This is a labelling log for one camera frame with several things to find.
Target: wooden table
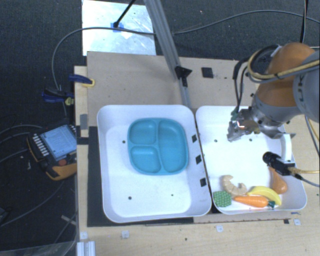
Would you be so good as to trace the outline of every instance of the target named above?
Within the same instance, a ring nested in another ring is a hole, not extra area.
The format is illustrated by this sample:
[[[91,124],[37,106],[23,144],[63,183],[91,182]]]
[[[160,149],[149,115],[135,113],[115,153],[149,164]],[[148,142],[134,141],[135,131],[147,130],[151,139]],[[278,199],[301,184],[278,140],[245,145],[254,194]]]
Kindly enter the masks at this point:
[[[101,104],[125,104],[128,100],[126,94],[130,94],[128,104],[139,104],[135,102],[134,90],[122,87],[126,84],[135,84],[135,78],[126,75],[126,63],[130,65],[130,58],[134,55],[99,53],[95,56],[98,61],[107,58],[107,66],[97,67],[97,73],[104,70],[106,74],[112,74],[108,80],[108,98],[102,95],[99,101]],[[166,63],[161,56],[142,56],[137,57],[139,60],[147,58],[148,65],[156,62],[155,66],[162,67],[160,75],[163,79],[171,81],[172,85],[176,83],[170,78],[170,72],[167,70]],[[88,69],[91,63],[90,55],[88,59]],[[214,60],[214,59],[194,59],[180,58],[182,66],[192,69],[193,72],[188,78],[189,93],[191,98],[192,109],[195,111],[203,105],[224,105],[233,106],[236,103],[234,96],[233,82],[231,80],[233,67],[236,64],[231,60]],[[201,79],[201,67],[211,67],[213,69],[213,79]],[[87,75],[87,67],[75,67],[75,73]],[[95,70],[91,68],[91,77],[96,79]],[[140,76],[152,76],[152,72],[140,73]],[[161,79],[153,79],[156,83],[161,84]],[[103,81],[97,79],[96,86],[106,85]],[[115,91],[111,91],[110,84],[117,83]],[[251,98],[249,95],[255,91],[256,85],[248,80],[245,81],[245,95],[243,105],[250,105]],[[157,84],[139,85],[145,86],[145,93],[148,95],[148,86],[155,87]],[[80,116],[90,113],[91,102],[88,101],[88,91],[91,88],[83,87],[80,83],[75,83],[75,114],[76,125],[80,126]],[[168,92],[168,99],[164,104],[180,104],[179,88]],[[88,126],[94,125],[95,116],[86,116],[88,123],[81,124],[81,136],[88,136]],[[287,132],[297,133],[292,140],[293,154],[297,166],[304,170],[318,170],[319,158],[312,144],[304,117],[295,117],[289,125],[286,125]],[[248,217],[246,214],[228,216],[224,214],[211,214],[209,216],[195,218],[195,223],[180,225],[128,225],[112,227],[87,227],[87,186],[88,186],[88,145],[77,146],[77,191],[79,207],[79,231],[87,232],[88,240],[95,241],[96,255],[99,256],[163,256],[163,255],[318,255],[320,252],[320,220],[319,220],[319,188],[304,184],[307,194],[307,205],[297,213],[282,211],[275,215],[260,215]],[[304,175],[305,178],[319,183],[319,174]],[[218,228],[222,226],[223,231],[219,232]],[[129,238],[122,238],[122,231],[129,231]]]

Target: toy banana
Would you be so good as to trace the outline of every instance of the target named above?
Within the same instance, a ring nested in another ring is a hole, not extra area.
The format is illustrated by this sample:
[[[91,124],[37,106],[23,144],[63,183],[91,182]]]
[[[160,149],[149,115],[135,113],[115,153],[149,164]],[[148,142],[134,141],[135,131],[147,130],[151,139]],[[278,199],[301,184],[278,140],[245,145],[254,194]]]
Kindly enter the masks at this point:
[[[237,187],[231,183],[231,175],[225,175],[222,177],[222,186],[226,192],[231,194],[232,197],[243,196],[247,192],[247,187],[245,184],[240,183],[240,186]]]
[[[264,196],[270,201],[274,201],[276,205],[280,206],[282,204],[280,196],[271,188],[266,186],[255,186],[250,192],[246,193],[250,195]]]

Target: multimeter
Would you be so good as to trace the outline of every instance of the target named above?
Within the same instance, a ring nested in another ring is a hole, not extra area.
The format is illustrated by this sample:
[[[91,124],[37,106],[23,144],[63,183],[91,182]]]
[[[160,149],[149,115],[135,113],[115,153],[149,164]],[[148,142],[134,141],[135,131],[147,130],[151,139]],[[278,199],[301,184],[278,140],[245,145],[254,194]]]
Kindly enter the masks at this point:
[[[29,133],[26,141],[33,158],[52,180],[77,172],[76,128],[68,119]]]

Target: blue plate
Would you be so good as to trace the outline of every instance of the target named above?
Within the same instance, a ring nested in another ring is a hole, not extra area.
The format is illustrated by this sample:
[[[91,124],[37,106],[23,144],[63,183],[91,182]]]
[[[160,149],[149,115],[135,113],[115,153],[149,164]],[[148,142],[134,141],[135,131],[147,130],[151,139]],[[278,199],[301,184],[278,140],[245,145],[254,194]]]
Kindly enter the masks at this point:
[[[131,165],[140,173],[172,175],[188,165],[186,134],[174,120],[138,119],[130,125],[127,141]]]

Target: toy carrot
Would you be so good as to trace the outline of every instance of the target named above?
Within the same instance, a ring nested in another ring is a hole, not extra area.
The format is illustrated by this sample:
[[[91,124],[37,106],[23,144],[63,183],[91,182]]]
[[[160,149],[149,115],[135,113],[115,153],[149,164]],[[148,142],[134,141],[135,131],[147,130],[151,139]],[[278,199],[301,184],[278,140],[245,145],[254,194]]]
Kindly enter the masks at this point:
[[[244,196],[236,196],[233,200],[253,207],[263,208],[269,204],[267,198],[262,195],[244,195]]]

